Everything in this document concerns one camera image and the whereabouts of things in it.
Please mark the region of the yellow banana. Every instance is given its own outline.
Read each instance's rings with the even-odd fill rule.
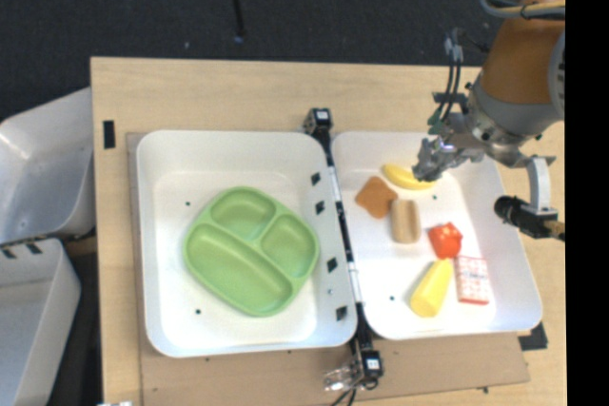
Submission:
[[[420,182],[410,169],[397,164],[384,164],[383,174],[391,183],[406,189],[426,189],[436,184],[436,182]]]

